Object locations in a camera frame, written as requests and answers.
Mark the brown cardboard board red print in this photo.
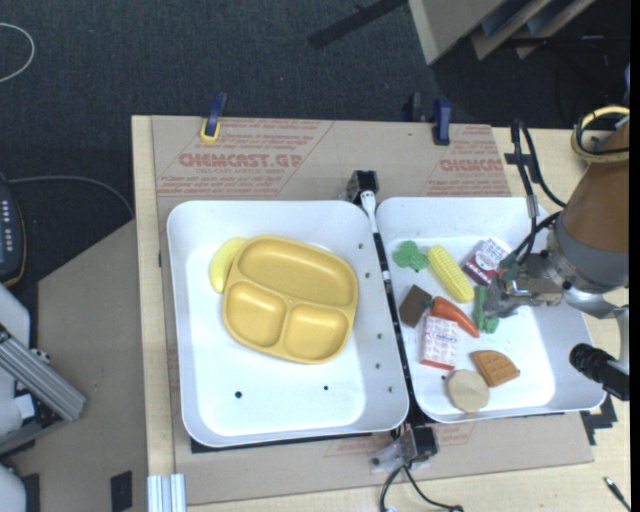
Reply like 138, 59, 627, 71
149, 115, 597, 506

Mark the orange bread slice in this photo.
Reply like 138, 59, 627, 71
469, 349, 522, 388

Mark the green broccoli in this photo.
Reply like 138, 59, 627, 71
391, 239, 431, 274

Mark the orange carrot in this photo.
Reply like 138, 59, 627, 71
423, 295, 481, 340

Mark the thin black and white rod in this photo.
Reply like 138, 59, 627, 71
359, 191, 417, 427

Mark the black cylinder on white bracket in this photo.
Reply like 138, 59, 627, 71
563, 287, 631, 402

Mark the green pea pod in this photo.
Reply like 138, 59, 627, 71
472, 284, 502, 336

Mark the brown square biscuit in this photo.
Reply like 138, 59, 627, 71
397, 284, 434, 329

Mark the white and orange packet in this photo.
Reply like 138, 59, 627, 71
418, 314, 460, 372

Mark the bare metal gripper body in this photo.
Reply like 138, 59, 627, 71
504, 248, 569, 308

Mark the yellow banana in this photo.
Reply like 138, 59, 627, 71
208, 237, 247, 294

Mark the red and white carton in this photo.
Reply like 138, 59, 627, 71
460, 237, 512, 287

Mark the white plastic tray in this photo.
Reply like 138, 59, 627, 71
166, 199, 411, 448
374, 195, 608, 426

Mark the yellow corn cob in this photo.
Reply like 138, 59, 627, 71
426, 244, 476, 305

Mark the yellow divided plate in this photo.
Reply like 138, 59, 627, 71
220, 234, 361, 366

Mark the black pen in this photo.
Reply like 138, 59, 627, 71
603, 476, 631, 512

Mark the beige round biscuit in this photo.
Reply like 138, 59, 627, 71
445, 368, 491, 414

